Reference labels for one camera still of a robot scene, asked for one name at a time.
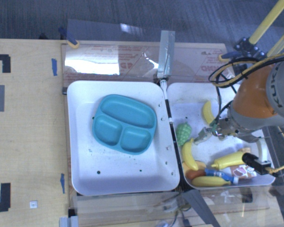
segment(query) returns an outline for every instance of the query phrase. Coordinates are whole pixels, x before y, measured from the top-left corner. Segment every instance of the blue plate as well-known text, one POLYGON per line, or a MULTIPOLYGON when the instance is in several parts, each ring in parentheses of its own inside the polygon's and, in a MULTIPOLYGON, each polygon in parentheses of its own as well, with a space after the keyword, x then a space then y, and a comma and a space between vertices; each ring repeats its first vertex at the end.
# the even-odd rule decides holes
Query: blue plate
POLYGON ((102 145, 131 155, 147 150, 157 126, 152 108, 135 99, 111 94, 100 102, 92 131, 102 145))

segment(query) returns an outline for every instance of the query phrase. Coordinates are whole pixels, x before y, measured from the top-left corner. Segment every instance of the white tray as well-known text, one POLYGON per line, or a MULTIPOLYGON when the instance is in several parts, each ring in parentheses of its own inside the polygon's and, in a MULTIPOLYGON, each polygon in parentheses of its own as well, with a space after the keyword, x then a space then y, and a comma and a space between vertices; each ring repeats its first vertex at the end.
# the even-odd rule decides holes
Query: white tray
MULTIPOLYGON (((231 88, 220 89, 222 96, 222 106, 233 100, 235 94, 231 88)), ((169 105, 171 108, 171 116, 176 129, 180 123, 187 122, 192 127, 191 137, 196 138, 200 130, 208 126, 202 117, 202 107, 208 100, 211 101, 213 114, 218 113, 218 100, 215 87, 211 83, 173 83, 167 90, 169 105)), ((263 137, 262 130, 253 133, 255 136, 263 137)), ((246 143, 235 137, 227 137, 221 141, 217 137, 212 136, 207 141, 198 145, 193 144, 192 154, 195 160, 202 161, 210 168, 213 161, 224 155, 238 151, 242 147, 250 147, 251 153, 259 156, 259 150, 256 143, 246 143)), ((267 159, 271 160, 271 156, 267 150, 267 159)), ((238 185, 229 185, 227 187, 238 186, 256 186, 269 185, 273 183, 275 178, 271 175, 257 175, 252 179, 240 179, 238 185)), ((188 180, 187 183, 197 189, 204 189, 205 187, 193 186, 188 180)))
POLYGON ((71 141, 71 180, 86 196, 161 192, 175 189, 180 181, 164 95, 150 82, 75 81, 67 90, 71 141), (129 155, 98 143, 92 118, 103 97, 119 94, 150 106, 157 128, 150 147, 129 155))

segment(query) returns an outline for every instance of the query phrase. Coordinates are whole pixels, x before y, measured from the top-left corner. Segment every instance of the dark floor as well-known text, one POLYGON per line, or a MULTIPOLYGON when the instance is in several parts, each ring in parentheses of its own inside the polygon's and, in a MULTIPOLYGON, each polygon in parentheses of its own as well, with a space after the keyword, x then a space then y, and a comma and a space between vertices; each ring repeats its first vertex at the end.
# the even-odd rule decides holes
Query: dark floor
MULTIPOLYGON (((278 0, 0 0, 0 38, 60 39, 60 26, 68 19, 94 23, 87 38, 109 40, 106 29, 120 23, 148 31, 175 30, 177 42, 224 43, 228 51, 242 37, 249 37, 278 0)), ((284 10, 259 40, 267 52, 284 34, 284 10)), ((152 33, 139 40, 153 41, 152 33)), ((284 139, 270 127, 275 161, 284 164, 284 139)), ((275 192, 284 213, 284 178, 275 192)))

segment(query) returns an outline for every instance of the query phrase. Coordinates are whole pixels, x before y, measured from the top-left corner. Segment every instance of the wooden table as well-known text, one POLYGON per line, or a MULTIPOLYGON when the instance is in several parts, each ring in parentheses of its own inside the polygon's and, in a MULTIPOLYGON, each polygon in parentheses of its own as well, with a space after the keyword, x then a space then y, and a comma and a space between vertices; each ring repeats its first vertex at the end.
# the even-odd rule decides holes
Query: wooden table
MULTIPOLYGON (((11 186, 10 208, 0 212, 0 227, 55 227, 60 217, 67 216, 70 199, 66 96, 62 94, 63 44, 65 41, 59 40, 0 39, 0 54, 11 57, 10 73, 2 73, 0 61, 0 85, 5 86, 5 106, 0 112, 0 185, 11 186), (52 59, 57 61, 56 76, 52 59), (37 201, 37 208, 31 208, 30 203, 35 203, 31 201, 37 201)), ((284 226, 276 198, 268 193, 265 196, 269 208, 215 216, 224 226, 284 226)), ((190 219, 191 224, 210 226, 194 215, 190 219)))

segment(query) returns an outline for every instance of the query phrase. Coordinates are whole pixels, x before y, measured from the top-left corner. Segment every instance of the yellow pole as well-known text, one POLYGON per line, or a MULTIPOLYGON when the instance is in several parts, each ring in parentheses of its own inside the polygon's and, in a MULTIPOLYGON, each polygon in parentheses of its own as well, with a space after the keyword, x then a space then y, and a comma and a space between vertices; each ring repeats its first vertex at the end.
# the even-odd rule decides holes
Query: yellow pole
POLYGON ((251 44, 256 44, 283 10, 284 10, 284 0, 279 0, 275 4, 275 6, 271 9, 271 11, 266 16, 266 18, 259 25, 259 27, 256 29, 256 31, 253 33, 253 35, 249 38, 248 41, 251 44))
POLYGON ((279 39, 279 41, 270 49, 269 52, 267 52, 267 57, 270 57, 272 55, 276 55, 280 53, 284 49, 284 35, 279 39))

